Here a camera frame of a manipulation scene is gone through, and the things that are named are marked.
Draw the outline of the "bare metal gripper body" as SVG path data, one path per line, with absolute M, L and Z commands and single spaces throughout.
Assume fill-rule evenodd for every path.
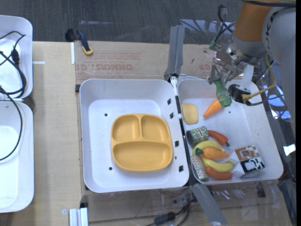
M 259 59 L 243 53 L 232 41 L 216 44 L 214 51 L 212 64 L 216 65 L 216 79 L 222 79 L 222 73 L 232 73 L 234 79 L 244 72 L 247 65 L 259 67 Z

